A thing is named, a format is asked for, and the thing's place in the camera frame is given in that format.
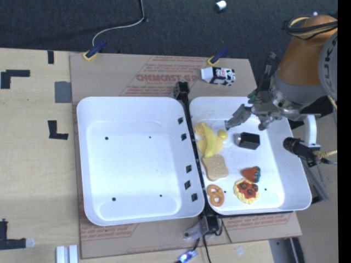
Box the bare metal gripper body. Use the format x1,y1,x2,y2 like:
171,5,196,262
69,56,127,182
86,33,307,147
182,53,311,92
250,94,303,122

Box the white fried egg, yellow yolk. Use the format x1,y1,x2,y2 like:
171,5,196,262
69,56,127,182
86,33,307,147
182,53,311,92
211,121,230,148

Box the black box with silver cap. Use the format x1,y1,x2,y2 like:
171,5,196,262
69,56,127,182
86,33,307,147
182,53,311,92
233,131,261,151

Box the yellow banana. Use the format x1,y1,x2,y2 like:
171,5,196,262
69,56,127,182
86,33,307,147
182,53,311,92
201,122,218,159

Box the white plastic tray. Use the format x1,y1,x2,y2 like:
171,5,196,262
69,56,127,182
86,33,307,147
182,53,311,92
189,95,313,216
76,96,206,227

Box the white cow print carton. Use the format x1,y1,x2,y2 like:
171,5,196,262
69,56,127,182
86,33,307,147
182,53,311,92
200,66,236,87

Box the thin black rod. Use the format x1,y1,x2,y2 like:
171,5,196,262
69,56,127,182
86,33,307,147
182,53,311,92
179,91,218,231

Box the red strawberry, teal leaves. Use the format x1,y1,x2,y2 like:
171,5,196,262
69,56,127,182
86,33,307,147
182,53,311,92
241,165,262,183

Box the tan bread slice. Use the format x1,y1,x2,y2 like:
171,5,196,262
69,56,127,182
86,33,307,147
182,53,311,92
201,153,229,182

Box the yellow spaghetti with meatballs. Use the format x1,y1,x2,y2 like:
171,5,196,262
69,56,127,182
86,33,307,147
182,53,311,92
233,177,260,205

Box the orange pretzel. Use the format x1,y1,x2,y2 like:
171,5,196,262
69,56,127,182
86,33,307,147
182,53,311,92
206,184,225,208

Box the brown cardboard board, red print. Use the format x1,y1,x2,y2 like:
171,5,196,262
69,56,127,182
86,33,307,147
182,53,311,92
69,53,303,259

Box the black cylinder on white bracket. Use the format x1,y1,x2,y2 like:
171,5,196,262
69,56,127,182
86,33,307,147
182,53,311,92
282,113,321,167

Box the black block with thin wires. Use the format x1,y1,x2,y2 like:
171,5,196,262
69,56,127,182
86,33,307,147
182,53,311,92
183,214,223,240
172,81,191,101

